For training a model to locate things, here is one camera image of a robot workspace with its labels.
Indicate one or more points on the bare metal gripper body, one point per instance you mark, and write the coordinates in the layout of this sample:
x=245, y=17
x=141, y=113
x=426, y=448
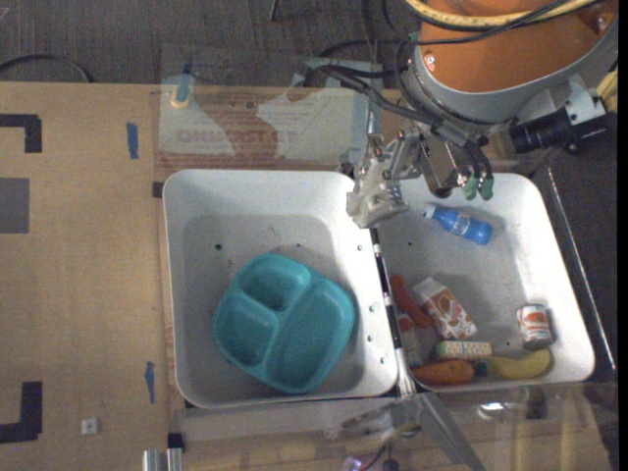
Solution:
x=444, y=162

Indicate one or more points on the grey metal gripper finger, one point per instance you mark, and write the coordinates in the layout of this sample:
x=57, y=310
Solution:
x=365, y=199
x=400, y=165

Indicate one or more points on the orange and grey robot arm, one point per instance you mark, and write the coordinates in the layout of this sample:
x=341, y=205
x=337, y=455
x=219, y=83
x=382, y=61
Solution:
x=500, y=47

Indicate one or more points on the thin black and white rod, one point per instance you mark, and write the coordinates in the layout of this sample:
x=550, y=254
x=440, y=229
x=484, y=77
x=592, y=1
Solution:
x=380, y=258

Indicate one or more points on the blue plastic bottle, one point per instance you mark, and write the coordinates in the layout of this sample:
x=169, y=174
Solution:
x=463, y=225

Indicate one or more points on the red toy sausage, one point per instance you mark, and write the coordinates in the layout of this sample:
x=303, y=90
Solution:
x=407, y=302

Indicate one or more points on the white plastic tray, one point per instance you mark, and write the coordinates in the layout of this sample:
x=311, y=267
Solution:
x=510, y=268
x=235, y=204

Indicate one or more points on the orange and white carton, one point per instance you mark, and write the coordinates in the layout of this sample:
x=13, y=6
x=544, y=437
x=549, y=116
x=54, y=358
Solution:
x=446, y=312

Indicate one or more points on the small brown bottle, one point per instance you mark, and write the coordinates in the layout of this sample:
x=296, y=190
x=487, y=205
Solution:
x=409, y=339

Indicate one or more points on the brown cardboard board red print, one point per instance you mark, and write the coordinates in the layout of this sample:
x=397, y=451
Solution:
x=235, y=130

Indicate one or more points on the teal divided plate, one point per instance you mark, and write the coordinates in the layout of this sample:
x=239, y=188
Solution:
x=289, y=327

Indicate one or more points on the pale yellow packet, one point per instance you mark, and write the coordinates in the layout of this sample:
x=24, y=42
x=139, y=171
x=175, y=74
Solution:
x=463, y=349

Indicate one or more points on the red and white small can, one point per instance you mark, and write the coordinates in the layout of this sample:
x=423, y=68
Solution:
x=535, y=326

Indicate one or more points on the orange carrot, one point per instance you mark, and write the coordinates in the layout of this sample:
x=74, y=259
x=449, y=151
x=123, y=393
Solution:
x=444, y=372

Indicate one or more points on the yellow banana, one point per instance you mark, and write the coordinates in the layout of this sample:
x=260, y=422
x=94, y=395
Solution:
x=520, y=367

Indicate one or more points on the black cylinder on white bracket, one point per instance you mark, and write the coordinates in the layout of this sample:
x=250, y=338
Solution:
x=554, y=125

